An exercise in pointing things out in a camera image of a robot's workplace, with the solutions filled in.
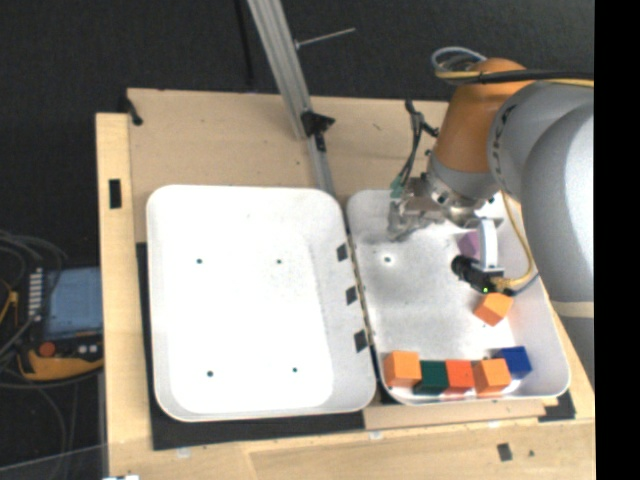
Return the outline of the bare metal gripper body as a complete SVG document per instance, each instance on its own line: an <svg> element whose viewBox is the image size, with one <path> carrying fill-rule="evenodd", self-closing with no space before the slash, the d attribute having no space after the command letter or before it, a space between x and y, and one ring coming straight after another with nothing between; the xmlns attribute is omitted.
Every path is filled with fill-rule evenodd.
<svg viewBox="0 0 640 480"><path fill-rule="evenodd" d="M488 175L421 175L404 180L399 204L404 223L411 216L425 216L431 224L450 221L473 227L478 211L489 199Z"/></svg>

